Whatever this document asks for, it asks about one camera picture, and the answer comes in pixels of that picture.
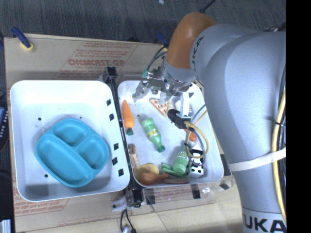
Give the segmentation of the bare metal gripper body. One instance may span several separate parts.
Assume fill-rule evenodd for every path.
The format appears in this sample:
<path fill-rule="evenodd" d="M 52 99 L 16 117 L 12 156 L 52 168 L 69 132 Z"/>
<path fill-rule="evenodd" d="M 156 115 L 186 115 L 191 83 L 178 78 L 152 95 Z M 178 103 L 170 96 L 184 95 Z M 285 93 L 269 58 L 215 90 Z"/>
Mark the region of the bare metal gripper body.
<path fill-rule="evenodd" d="M 194 73 L 191 69 L 173 66 L 160 66 L 156 69 L 146 67 L 145 78 L 148 80 L 148 88 L 164 92 L 171 97 L 180 96 L 189 90 L 194 82 Z"/>

